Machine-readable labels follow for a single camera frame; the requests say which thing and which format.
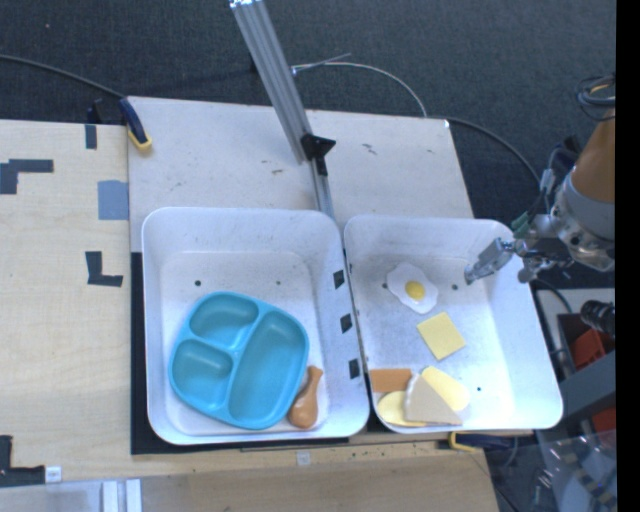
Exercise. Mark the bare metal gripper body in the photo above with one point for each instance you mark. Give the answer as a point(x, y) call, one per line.
point(550, 240)

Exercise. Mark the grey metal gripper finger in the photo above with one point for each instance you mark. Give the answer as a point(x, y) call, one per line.
point(487, 260)
point(531, 269)

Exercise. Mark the white and yellow fried egg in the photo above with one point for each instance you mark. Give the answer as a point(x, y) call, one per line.
point(415, 289)

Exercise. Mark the white plastic tray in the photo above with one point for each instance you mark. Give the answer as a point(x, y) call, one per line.
point(505, 350)
point(240, 240)

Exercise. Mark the yellow square cheese slice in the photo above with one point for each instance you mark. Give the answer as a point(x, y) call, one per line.
point(441, 336)

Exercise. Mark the yellow oval slice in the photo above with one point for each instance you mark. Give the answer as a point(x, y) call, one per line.
point(450, 389)

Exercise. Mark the orange rectangular slice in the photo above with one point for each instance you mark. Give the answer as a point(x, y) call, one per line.
point(389, 380)

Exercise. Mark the beige triangular bread slice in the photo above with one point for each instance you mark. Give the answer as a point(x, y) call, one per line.
point(427, 407)

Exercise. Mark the yellow round slice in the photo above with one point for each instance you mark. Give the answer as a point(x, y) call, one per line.
point(391, 409)

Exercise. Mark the brown toy chicken drumstick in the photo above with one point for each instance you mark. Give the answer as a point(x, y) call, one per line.
point(305, 407)

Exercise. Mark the blue divided plate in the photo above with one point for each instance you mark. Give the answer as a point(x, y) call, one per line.
point(260, 370)

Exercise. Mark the pale flat board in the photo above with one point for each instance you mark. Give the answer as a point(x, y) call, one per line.
point(225, 160)

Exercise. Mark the black cylinder on white bracket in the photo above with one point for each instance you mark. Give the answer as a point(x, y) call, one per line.
point(598, 316)

